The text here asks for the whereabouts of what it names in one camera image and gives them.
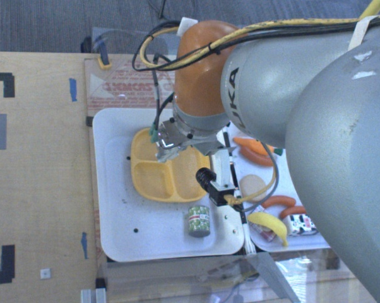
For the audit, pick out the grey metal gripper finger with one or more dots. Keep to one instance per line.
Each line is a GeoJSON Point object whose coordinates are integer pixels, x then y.
{"type": "Point", "coordinates": [175, 152]}
{"type": "Point", "coordinates": [162, 156]}

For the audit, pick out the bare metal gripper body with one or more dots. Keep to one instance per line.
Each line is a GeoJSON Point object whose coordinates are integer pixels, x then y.
{"type": "Point", "coordinates": [177, 136]}

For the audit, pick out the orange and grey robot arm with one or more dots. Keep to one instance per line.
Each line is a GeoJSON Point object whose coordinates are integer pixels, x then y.
{"type": "Point", "coordinates": [319, 137]}

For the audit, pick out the yellow divided plate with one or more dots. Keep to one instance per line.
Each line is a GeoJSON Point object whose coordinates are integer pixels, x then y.
{"type": "Point", "coordinates": [152, 178]}

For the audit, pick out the white plastic tray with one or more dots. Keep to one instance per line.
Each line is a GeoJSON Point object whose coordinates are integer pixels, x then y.
{"type": "Point", "coordinates": [158, 226]}
{"type": "Point", "coordinates": [303, 241]}

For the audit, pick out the green can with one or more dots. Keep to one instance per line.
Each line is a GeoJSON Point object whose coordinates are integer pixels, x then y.
{"type": "Point", "coordinates": [199, 221]}

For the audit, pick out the orange carrot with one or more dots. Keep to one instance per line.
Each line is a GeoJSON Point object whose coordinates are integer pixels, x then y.
{"type": "Point", "coordinates": [251, 144]}

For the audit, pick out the beige round bread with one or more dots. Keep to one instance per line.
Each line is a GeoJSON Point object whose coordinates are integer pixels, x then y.
{"type": "Point", "coordinates": [251, 185]}

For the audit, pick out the thin black and white rod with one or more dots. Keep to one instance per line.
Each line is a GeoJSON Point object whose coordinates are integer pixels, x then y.
{"type": "Point", "coordinates": [244, 223]}

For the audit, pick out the red and white packet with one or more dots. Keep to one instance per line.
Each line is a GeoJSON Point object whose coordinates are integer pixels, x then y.
{"type": "Point", "coordinates": [265, 234]}

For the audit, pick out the yellow banana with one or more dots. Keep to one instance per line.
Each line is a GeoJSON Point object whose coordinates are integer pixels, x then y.
{"type": "Point", "coordinates": [273, 224]}

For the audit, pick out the white carton with black spots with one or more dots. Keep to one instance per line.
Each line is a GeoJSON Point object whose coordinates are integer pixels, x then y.
{"type": "Point", "coordinates": [300, 224]}

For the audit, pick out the black cylinder on white bracket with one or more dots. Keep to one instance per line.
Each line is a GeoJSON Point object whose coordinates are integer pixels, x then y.
{"type": "Point", "coordinates": [221, 188]}

